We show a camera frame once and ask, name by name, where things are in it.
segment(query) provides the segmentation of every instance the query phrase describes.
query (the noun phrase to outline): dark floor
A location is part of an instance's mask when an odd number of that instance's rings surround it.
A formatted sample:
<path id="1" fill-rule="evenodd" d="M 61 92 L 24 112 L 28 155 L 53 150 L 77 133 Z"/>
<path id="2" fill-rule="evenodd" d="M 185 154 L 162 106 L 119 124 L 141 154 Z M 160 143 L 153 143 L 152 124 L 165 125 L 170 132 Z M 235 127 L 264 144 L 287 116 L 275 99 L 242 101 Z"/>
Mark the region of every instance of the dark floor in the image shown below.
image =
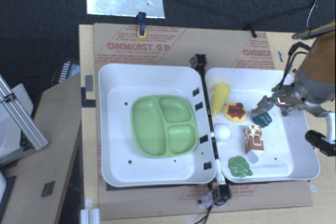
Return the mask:
<path id="1" fill-rule="evenodd" d="M 297 32 L 306 29 L 312 1 L 163 0 L 166 19 L 147 23 L 216 29 L 242 29 L 250 23 L 255 30 Z M 317 0 L 310 27 L 332 20 L 335 0 Z M 62 61 L 79 58 L 78 25 L 95 22 L 132 24 L 134 18 L 88 15 L 86 0 L 0 0 L 0 74 L 11 87 L 23 82 L 36 100 L 51 87 Z M 71 184 L 68 197 L 78 201 L 78 186 Z M 78 213 L 77 208 L 70 211 Z"/>

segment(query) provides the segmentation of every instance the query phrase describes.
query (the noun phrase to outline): chocolate milk carton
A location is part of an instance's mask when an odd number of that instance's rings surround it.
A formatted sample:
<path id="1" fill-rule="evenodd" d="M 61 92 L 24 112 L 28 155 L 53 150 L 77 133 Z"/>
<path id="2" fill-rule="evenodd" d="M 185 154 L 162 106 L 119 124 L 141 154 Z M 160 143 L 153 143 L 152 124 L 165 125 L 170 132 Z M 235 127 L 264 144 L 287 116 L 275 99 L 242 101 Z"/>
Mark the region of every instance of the chocolate milk carton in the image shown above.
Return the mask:
<path id="1" fill-rule="evenodd" d="M 246 155 L 252 163 L 259 161 L 264 152 L 263 134 L 260 125 L 249 125 L 244 128 L 244 142 Z"/>

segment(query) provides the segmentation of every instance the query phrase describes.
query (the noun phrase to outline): robotic hand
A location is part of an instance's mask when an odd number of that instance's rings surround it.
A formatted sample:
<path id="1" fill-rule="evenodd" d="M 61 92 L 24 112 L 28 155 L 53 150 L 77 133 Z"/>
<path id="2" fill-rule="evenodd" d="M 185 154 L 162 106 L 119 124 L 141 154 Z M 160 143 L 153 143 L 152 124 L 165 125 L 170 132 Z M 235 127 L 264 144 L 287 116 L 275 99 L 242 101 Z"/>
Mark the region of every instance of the robotic hand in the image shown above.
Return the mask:
<path id="1" fill-rule="evenodd" d="M 274 105 L 281 114 L 288 116 L 294 109 L 306 110 L 318 118 L 326 118 L 328 135 L 308 131 L 306 140 L 328 156 L 335 156 L 335 113 L 326 111 L 321 104 L 335 98 L 335 21 L 293 35 L 293 39 L 317 37 L 312 47 L 298 42 L 290 48 L 283 78 L 272 91 L 271 97 L 264 96 L 252 110 L 252 120 L 262 127 L 271 122 L 267 113 Z M 307 52 L 295 52 L 302 48 Z M 284 85 L 285 78 L 298 54 L 306 54 L 300 68 L 295 72 L 294 82 Z"/>

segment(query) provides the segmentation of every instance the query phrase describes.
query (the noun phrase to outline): green plate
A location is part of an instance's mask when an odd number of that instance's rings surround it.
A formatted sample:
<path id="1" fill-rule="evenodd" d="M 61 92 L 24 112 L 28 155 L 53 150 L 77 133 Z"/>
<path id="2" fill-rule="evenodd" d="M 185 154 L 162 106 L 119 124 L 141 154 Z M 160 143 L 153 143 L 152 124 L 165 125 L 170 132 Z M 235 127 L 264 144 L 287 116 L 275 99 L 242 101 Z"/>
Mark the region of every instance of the green plate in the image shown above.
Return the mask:
<path id="1" fill-rule="evenodd" d="M 138 149 L 148 157 L 179 156 L 197 145 L 194 113 L 183 98 L 175 95 L 137 99 L 131 109 L 131 124 Z"/>

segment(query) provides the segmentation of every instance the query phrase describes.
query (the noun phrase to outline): white egg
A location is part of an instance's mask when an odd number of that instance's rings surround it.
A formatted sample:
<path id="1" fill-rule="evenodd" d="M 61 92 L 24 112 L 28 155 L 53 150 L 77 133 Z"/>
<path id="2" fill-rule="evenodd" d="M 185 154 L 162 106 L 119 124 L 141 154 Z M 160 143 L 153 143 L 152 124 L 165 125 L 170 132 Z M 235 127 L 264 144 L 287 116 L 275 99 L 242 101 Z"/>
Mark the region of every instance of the white egg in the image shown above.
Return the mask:
<path id="1" fill-rule="evenodd" d="M 228 140 L 231 135 L 229 127 L 226 126 L 224 123 L 216 123 L 214 131 L 215 131 L 215 137 L 219 142 Z"/>

